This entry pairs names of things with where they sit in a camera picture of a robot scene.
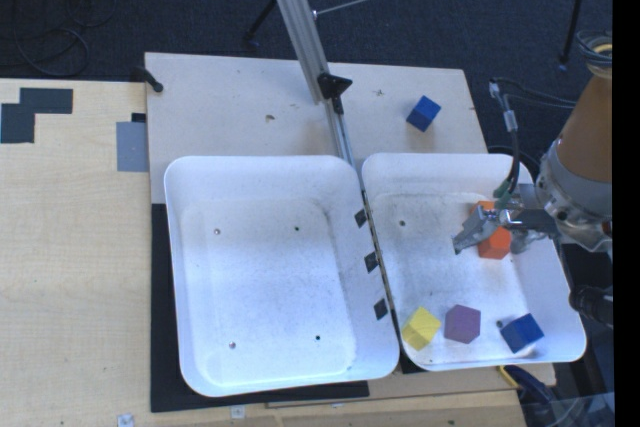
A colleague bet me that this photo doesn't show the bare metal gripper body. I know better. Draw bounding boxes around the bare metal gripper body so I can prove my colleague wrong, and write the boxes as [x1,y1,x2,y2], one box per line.
[499,183,614,254]

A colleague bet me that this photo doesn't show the orange cube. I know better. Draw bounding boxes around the orange cube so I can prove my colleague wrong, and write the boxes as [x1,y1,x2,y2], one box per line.
[474,200,514,261]

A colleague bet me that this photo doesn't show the white plastic tray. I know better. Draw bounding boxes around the white plastic tray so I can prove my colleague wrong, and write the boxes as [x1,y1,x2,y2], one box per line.
[163,154,402,399]
[360,151,588,373]

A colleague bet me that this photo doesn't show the purple cube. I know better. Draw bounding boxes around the purple cube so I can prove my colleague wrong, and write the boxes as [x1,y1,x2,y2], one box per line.
[443,303,483,345]

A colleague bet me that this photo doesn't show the blue cube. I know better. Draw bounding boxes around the blue cube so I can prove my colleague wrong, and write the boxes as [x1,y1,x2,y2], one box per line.
[405,94,443,133]
[499,312,546,355]

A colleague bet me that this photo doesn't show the yellow cube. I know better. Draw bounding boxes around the yellow cube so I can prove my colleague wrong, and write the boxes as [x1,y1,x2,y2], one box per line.
[400,305,443,352]

